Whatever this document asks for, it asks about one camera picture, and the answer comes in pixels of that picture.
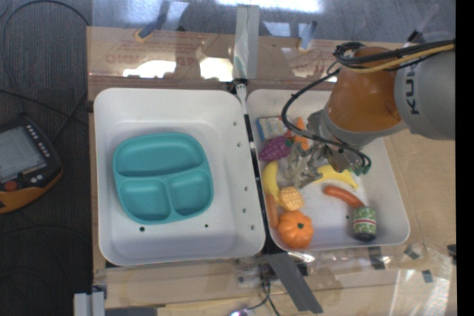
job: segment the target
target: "dark floor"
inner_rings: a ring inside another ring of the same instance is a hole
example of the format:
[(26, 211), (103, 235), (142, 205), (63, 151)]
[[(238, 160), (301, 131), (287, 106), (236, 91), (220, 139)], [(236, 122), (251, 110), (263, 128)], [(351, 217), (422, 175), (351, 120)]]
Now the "dark floor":
[[(30, 1), (35, 2), (18, 8)], [(174, 0), (163, 28), (234, 33), (236, 4), (243, 1)], [(423, 29), (424, 39), (455, 37), (456, 0), (317, 0), (319, 8), (289, 0), (295, 4), (290, 10), (289, 1), (248, 1), (266, 4), (261, 35), (299, 36), (301, 26), (315, 20), (315, 38), (401, 42), (437, 10)], [(141, 26), (163, 3), (0, 0), (0, 12), (7, 7), (0, 15), (0, 123), (25, 112), (53, 140), (64, 165), (61, 180), (44, 196), (0, 214), (1, 315), (71, 315), (73, 294), (90, 292), (85, 26)]]

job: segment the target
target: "yellow cable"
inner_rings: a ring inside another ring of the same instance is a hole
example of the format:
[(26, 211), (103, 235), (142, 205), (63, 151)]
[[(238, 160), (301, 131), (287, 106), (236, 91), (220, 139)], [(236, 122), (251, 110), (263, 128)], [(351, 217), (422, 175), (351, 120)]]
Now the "yellow cable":
[(389, 62), (386, 62), (384, 64), (380, 64), (380, 65), (377, 65), (377, 66), (374, 66), (374, 67), (369, 67), (367, 69), (357, 69), (355, 67), (348, 67), (348, 66), (344, 66), (344, 68), (349, 70), (349, 71), (354, 71), (354, 72), (357, 72), (357, 73), (364, 73), (364, 74), (374, 73), (376, 71), (385, 70), (389, 67), (393, 67), (393, 66), (411, 61), (414, 58), (419, 58), (419, 57), (422, 57), (422, 56), (428, 56), (430, 54), (440, 53), (440, 52), (444, 52), (445, 50), (451, 50), (451, 49), (454, 49), (454, 44), (448, 44), (448, 45), (444, 45), (443, 47), (434, 47), (434, 48), (431, 48), (431, 49), (428, 49), (428, 50), (423, 50), (422, 52), (413, 53), (413, 54), (410, 54), (409, 56), (405, 56), (403, 58), (399, 58), (399, 59), (396, 59), (394, 61), (389, 61)]

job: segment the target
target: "orange pumpkin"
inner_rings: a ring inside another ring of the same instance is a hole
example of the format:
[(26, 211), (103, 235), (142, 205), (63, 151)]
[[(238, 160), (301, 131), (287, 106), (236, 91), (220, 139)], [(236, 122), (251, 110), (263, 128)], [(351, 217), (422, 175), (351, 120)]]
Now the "orange pumpkin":
[(313, 222), (301, 211), (289, 211), (280, 216), (278, 232), (292, 249), (307, 247), (313, 238)]

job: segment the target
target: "toy banana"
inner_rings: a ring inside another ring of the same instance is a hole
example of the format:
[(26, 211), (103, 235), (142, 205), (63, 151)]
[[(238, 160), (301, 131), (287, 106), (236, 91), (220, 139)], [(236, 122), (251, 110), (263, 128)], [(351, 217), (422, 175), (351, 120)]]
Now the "toy banana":
[(278, 174), (278, 161), (270, 161), (261, 174), (261, 184), (267, 195), (272, 195), (275, 201), (280, 203), (280, 188), (276, 183), (276, 175)]
[(343, 181), (346, 184), (349, 184), (353, 189), (358, 187), (356, 181), (354, 181), (349, 170), (344, 170), (343, 172), (336, 172), (331, 165), (325, 165), (318, 167), (318, 172), (323, 176), (313, 183), (318, 183), (326, 181), (327, 179), (336, 179), (338, 181)]

